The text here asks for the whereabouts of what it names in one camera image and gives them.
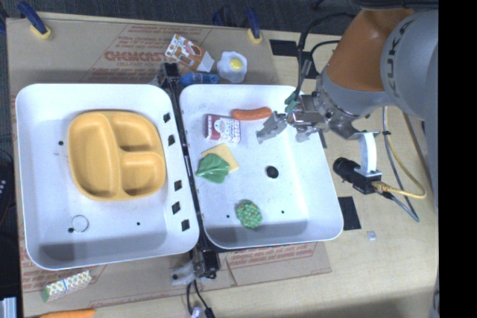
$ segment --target black hole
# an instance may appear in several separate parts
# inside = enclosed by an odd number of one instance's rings
[[[179,203],[179,202],[174,203],[174,204],[172,205],[172,213],[173,213],[173,214],[176,214],[176,213],[178,213],[179,211],[180,211],[180,203]]]
[[[191,226],[189,224],[189,221],[188,220],[184,220],[182,222],[182,232],[186,231],[187,229],[189,229]]]
[[[278,170],[274,166],[268,166],[266,169],[268,177],[275,179],[278,177]]]

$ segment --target yellow plate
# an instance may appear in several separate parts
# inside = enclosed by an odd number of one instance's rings
[[[69,164],[78,189],[95,200],[129,200],[164,185],[164,151],[157,128],[134,112],[94,111],[68,131]]]

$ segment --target yellow cheese slice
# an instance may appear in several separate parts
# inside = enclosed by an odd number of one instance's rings
[[[229,174],[232,171],[238,170],[240,167],[226,143],[219,144],[218,146],[202,152],[202,156],[207,154],[219,155],[225,162],[227,162],[229,164]]]

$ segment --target table surface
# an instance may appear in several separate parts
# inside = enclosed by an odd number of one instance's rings
[[[234,30],[235,28],[222,28],[220,43],[226,43],[229,47],[243,43],[237,40]],[[295,42],[300,36],[297,33],[277,31],[262,31],[262,35],[264,41],[282,39]],[[336,39],[336,36],[311,34],[307,39],[306,50],[317,42],[331,39]],[[325,45],[316,51],[314,59],[318,71],[326,65],[332,49],[333,45]],[[271,51],[270,56],[277,83],[296,86],[296,58],[272,56]],[[14,69],[10,67],[10,83],[21,83],[22,71]],[[314,80],[305,80],[303,91],[310,93],[314,87]],[[357,121],[354,125],[359,130],[382,130],[381,111],[373,112],[368,119]],[[388,129],[392,132],[392,141],[399,157],[428,190],[427,198],[411,200],[420,222],[413,220],[396,203],[378,194],[363,195],[332,173],[337,195],[353,197],[361,223],[361,229],[343,231],[335,240],[325,243],[332,272],[203,292],[202,297],[217,318],[415,318],[428,315],[437,275],[439,244],[434,198],[422,157],[415,145],[416,136],[422,144],[422,136],[419,137],[418,131],[417,135],[411,133],[405,116],[396,107],[389,108]],[[326,133],[325,139],[325,153],[330,167],[340,156],[360,162],[356,141],[344,141],[334,133]],[[397,187],[382,135],[376,137],[376,146],[382,180]],[[404,188],[418,192],[414,183],[402,171],[399,173],[402,174]],[[368,234],[371,232],[376,235],[375,240],[370,239]],[[192,294],[192,303],[196,301],[196,295]],[[97,308],[96,317],[190,316],[185,296],[175,296]]]

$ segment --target yellow cable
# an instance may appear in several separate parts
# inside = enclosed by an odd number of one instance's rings
[[[388,125],[388,114],[385,112],[385,125]],[[394,146],[391,143],[391,138],[390,136],[385,137],[385,139],[388,140],[388,145],[389,149],[391,150],[391,153],[393,154],[393,157],[397,161],[398,165],[401,167],[401,169],[405,172],[405,174],[408,176],[410,180],[421,190],[421,194],[412,194],[411,192],[406,192],[404,190],[400,190],[398,188],[391,187],[389,184],[386,184],[384,182],[376,181],[372,182],[371,184],[373,187],[376,187],[377,191],[387,191],[387,192],[394,192],[395,194],[401,194],[407,197],[413,197],[415,199],[424,199],[426,197],[426,190],[424,187],[417,181],[415,177],[412,176],[412,174],[409,172],[409,170],[404,166],[402,163],[401,159],[398,157],[396,151],[394,150]]]

